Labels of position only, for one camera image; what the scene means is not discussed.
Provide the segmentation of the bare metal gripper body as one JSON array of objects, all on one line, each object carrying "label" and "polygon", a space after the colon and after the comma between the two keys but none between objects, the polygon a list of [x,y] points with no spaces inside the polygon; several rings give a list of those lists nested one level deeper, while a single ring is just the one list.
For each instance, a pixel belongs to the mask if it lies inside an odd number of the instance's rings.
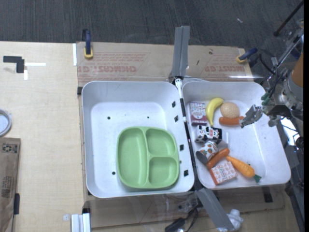
[{"label": "bare metal gripper body", "polygon": [[264,112],[268,116],[303,118],[303,88],[276,86]]}]

